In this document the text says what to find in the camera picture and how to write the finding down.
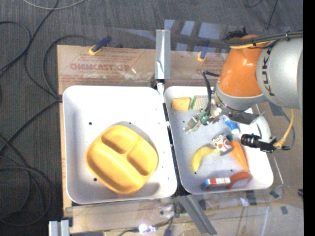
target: kuka logo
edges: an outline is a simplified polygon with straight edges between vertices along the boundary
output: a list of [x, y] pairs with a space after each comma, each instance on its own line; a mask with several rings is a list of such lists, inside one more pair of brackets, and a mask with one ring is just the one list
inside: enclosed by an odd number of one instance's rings
[[268, 54], [268, 57], [264, 57], [264, 65], [262, 66], [262, 75], [265, 76], [265, 80], [263, 81], [264, 84], [265, 84], [265, 88], [269, 91], [269, 95], [270, 96], [275, 96], [272, 92], [271, 92], [271, 87], [269, 85], [269, 80], [268, 80], [268, 61], [269, 61], [269, 57], [270, 57], [270, 53], [271, 53], [271, 50], [272, 50], [273, 47], [269, 47], [268, 48], [268, 51], [267, 51], [267, 54]]

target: yellow plastic container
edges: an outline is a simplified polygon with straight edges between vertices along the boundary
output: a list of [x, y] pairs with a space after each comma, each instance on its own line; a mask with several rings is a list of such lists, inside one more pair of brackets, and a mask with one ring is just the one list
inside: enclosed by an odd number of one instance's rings
[[89, 146], [85, 161], [90, 171], [110, 190], [129, 195], [138, 191], [158, 166], [156, 150], [124, 125], [102, 132]]

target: blue clamp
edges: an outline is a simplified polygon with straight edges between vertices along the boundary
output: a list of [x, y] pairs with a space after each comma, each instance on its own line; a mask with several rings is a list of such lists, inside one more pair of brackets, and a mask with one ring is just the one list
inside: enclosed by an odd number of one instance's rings
[[105, 37], [101, 41], [99, 41], [96, 45], [89, 48], [89, 53], [95, 55], [100, 52], [103, 46], [106, 46], [112, 40], [111, 37]]
[[202, 47], [202, 50], [198, 53], [198, 60], [199, 61], [201, 61], [201, 62], [205, 61], [209, 45], [210, 45], [210, 41], [206, 40], [205, 44]]
[[237, 129], [237, 125], [235, 122], [231, 121], [228, 117], [226, 117], [224, 115], [222, 117], [223, 117], [225, 124], [228, 125], [231, 130]]

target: cardboard sheet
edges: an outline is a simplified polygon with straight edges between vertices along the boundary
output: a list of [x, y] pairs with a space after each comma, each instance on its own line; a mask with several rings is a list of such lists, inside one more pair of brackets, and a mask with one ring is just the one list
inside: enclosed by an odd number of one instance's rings
[[[104, 47], [91, 55], [89, 48], [57, 46], [59, 94], [74, 85], [149, 86], [154, 80], [155, 50]], [[198, 52], [171, 51], [171, 81], [203, 85], [202, 71], [220, 74], [225, 57], [207, 53], [201, 62]], [[209, 76], [209, 80], [214, 85], [217, 78]]]

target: gray carpet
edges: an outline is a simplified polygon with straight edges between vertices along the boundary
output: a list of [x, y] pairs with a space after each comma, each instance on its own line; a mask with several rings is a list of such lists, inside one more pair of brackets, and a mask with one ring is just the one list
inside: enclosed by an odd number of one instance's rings
[[[27, 1], [51, 8], [57, 0]], [[59, 0], [57, 7], [77, 1]], [[172, 50], [195, 51], [214, 31], [223, 37], [243, 27], [262, 35], [303, 29], [303, 0], [279, 0], [268, 27], [275, 0], [245, 6], [258, 1], [86, 0], [52, 11], [22, 0], [0, 0], [0, 235], [48, 235], [48, 221], [63, 216], [59, 108], [54, 96], [58, 90], [56, 45], [50, 48], [57, 39], [79, 35], [99, 41], [110, 34], [109, 46], [120, 43], [154, 49], [155, 31], [170, 29]], [[183, 34], [187, 22], [194, 22], [189, 35]], [[26, 30], [36, 35], [20, 56], [29, 41]], [[93, 44], [79, 36], [58, 43]], [[228, 51], [218, 38], [211, 47], [216, 52]], [[27, 166], [28, 173], [17, 165]], [[34, 171], [48, 179], [51, 192]]]

